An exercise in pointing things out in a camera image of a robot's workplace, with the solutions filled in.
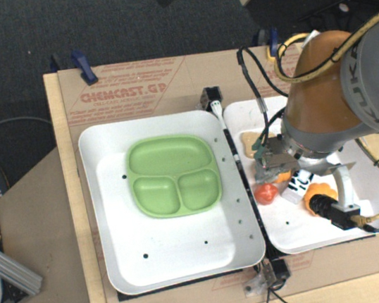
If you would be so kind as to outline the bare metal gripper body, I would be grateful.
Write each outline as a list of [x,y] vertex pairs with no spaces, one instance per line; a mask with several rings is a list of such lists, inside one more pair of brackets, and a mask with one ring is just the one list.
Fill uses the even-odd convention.
[[277,135],[267,140],[260,157],[262,169],[270,172],[305,166],[323,159],[323,153],[305,147],[290,136]]

